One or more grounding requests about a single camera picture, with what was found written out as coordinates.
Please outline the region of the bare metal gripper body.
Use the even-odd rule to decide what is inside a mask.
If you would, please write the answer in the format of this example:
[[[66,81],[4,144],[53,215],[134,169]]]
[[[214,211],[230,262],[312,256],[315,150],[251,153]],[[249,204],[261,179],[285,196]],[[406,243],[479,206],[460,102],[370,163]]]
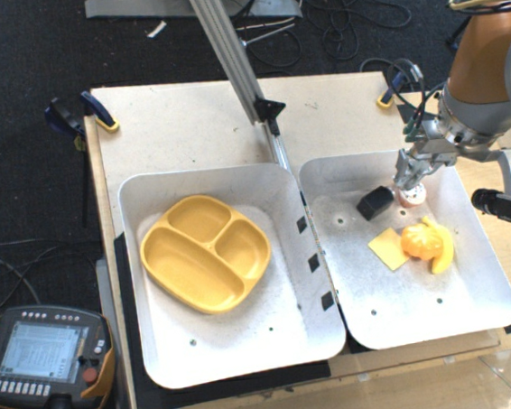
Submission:
[[[493,157],[490,149],[499,137],[500,134],[480,132],[460,120],[441,116],[423,121],[407,154],[433,169],[452,166],[459,157],[486,162]]]

